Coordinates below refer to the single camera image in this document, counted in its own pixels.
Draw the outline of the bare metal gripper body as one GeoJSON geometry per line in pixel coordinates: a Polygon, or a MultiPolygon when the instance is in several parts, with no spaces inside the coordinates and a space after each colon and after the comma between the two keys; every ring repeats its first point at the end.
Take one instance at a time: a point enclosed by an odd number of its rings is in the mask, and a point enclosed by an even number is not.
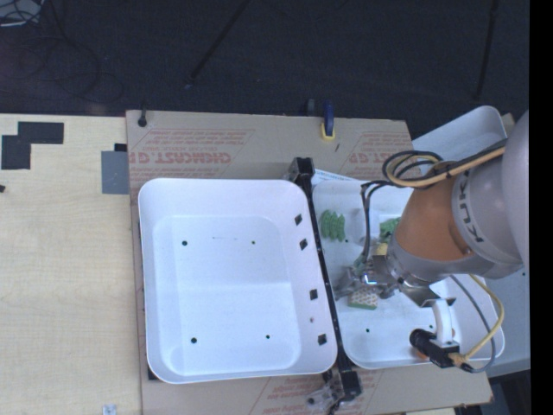
{"type": "Polygon", "coordinates": [[[400,290],[400,283],[390,273],[386,256],[358,259],[354,271],[361,283],[378,297],[392,297],[400,290]]]}

